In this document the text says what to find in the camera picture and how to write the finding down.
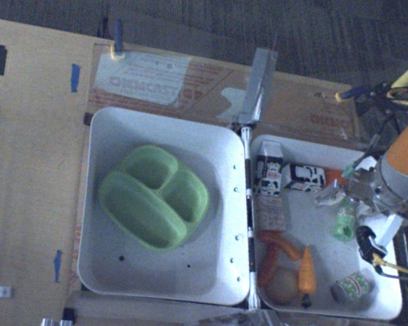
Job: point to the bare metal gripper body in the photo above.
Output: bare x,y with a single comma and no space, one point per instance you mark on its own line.
364,187

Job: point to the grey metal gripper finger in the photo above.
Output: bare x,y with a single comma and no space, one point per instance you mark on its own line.
329,200
337,186

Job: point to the orange cube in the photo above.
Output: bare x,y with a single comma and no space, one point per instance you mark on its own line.
334,176

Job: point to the clear green plastic bottle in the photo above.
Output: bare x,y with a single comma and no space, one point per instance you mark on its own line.
345,220

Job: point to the white plastic tray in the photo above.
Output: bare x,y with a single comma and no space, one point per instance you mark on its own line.
317,224
153,277

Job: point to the black white cow print carton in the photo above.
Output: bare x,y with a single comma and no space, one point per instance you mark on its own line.
304,178

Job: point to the upright cow print milk carton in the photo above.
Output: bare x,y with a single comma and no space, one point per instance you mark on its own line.
269,173

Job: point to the orange carrot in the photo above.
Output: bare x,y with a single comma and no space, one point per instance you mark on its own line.
308,274

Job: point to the straight red sausage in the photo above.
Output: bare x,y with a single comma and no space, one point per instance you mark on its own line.
269,266

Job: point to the green and white can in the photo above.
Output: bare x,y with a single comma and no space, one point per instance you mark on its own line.
353,287

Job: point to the brown cardboard board red print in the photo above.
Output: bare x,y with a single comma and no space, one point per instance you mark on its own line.
208,93

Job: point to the green divided plate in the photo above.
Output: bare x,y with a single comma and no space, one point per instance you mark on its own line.
150,203

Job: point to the small white square block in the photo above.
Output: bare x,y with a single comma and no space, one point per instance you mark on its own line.
4,291

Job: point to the black cylinder on white bracket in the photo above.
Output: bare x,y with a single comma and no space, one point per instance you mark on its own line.
370,242

